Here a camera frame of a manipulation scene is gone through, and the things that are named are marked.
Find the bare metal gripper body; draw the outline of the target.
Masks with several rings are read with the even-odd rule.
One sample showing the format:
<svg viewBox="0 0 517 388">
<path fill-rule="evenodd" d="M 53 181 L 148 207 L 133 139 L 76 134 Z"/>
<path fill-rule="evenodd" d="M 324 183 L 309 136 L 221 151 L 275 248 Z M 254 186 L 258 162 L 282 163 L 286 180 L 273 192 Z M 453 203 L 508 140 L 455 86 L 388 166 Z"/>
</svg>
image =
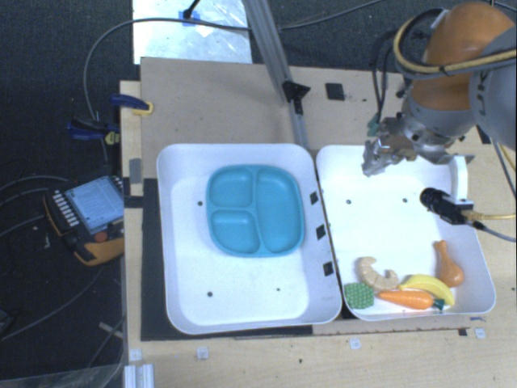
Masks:
<svg viewBox="0 0 517 388">
<path fill-rule="evenodd" d="M 412 116 L 384 118 L 378 128 L 378 154 L 382 146 L 397 146 L 402 160 L 414 161 L 424 158 L 435 165 L 449 164 L 460 154 L 448 153 L 448 147 L 456 140 L 435 133 Z"/>
</svg>

